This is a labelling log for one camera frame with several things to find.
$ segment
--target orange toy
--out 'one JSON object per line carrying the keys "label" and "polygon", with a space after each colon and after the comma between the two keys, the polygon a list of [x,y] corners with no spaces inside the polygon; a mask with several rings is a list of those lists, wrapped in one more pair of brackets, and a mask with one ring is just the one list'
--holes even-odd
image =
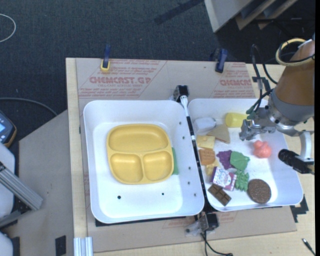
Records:
{"label": "orange toy", "polygon": [[268,158],[271,156],[271,147],[268,145],[268,142],[257,140],[253,143],[254,151],[253,154],[258,158]]}

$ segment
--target round chocolate cookie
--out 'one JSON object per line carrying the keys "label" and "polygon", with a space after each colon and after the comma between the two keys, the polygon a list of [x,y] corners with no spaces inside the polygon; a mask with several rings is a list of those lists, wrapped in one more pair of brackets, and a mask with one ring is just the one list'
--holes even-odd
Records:
{"label": "round chocolate cookie", "polygon": [[265,204],[271,198],[270,186],[258,178],[249,181],[247,193],[251,200],[258,204]]}

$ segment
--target beige triangular toy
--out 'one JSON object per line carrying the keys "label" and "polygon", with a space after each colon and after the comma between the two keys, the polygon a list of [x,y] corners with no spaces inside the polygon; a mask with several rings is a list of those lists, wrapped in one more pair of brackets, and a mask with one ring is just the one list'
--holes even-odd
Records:
{"label": "beige triangular toy", "polygon": [[222,141],[224,143],[230,143],[229,130],[225,124],[217,126],[212,131],[208,132],[207,135],[214,136],[217,140]]}

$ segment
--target yellow plate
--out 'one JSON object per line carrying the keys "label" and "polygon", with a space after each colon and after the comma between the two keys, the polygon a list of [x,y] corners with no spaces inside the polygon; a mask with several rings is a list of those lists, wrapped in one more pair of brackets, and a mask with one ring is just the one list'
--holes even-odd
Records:
{"label": "yellow plate", "polygon": [[167,133],[153,124],[125,124],[111,129],[106,138],[113,176],[125,184],[162,182],[174,171]]}

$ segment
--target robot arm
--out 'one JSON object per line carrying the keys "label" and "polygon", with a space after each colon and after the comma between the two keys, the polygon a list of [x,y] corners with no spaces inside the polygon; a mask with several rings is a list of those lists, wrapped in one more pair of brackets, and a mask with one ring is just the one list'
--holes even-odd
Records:
{"label": "robot arm", "polygon": [[[281,50],[292,43],[300,46],[290,61],[281,60]],[[284,42],[276,52],[276,60],[285,65],[284,72],[276,87],[269,92],[268,104],[247,112],[239,137],[251,140],[257,134],[274,133],[276,130],[300,137],[301,154],[281,150],[279,158],[300,173],[312,173],[314,160],[311,159],[311,134],[314,131],[298,131],[297,124],[315,116],[315,40],[292,39]]]}

